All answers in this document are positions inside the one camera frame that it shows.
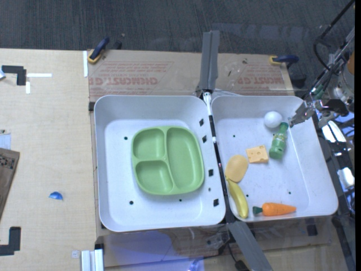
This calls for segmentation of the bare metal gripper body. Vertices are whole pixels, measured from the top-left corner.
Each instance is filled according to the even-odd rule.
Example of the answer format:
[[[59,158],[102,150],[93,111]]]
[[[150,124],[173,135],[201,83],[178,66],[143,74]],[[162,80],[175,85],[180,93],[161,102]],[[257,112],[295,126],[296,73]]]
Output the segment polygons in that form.
[[[336,86],[314,87],[311,92],[313,105],[321,117],[347,116],[354,112],[354,94],[352,91]]]

